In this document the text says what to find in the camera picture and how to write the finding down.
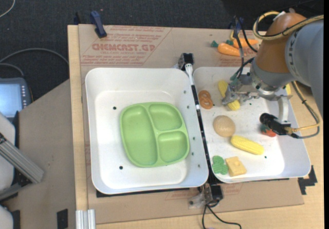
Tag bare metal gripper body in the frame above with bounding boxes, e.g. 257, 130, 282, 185
227, 74, 290, 102

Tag small yellow corn cob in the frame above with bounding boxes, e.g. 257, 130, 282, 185
218, 80, 241, 111

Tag orange pretzel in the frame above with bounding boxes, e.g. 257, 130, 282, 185
197, 90, 214, 110

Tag beige bread roll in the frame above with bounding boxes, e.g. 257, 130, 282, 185
212, 115, 236, 137

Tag thin black and white rod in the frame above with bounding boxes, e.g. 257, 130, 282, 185
185, 63, 214, 185

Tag red strawberry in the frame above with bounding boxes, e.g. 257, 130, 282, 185
260, 124, 277, 138

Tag large yellow corn cob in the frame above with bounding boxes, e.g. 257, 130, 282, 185
230, 135, 265, 156

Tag orange carrot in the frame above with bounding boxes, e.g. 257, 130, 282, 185
225, 38, 259, 49
210, 40, 244, 57

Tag green toy cactus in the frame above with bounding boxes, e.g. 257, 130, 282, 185
212, 155, 229, 175

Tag yellow cheese wedge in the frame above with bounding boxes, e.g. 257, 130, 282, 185
225, 156, 248, 178

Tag white plastic tray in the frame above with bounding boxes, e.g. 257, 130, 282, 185
192, 66, 312, 184
84, 67, 209, 195

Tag brown cardboard board red print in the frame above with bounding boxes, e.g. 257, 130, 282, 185
78, 24, 305, 225

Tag green divided plate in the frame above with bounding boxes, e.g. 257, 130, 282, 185
119, 102, 191, 168

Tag black block with thin wires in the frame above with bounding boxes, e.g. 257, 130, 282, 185
179, 52, 194, 69
210, 184, 224, 202

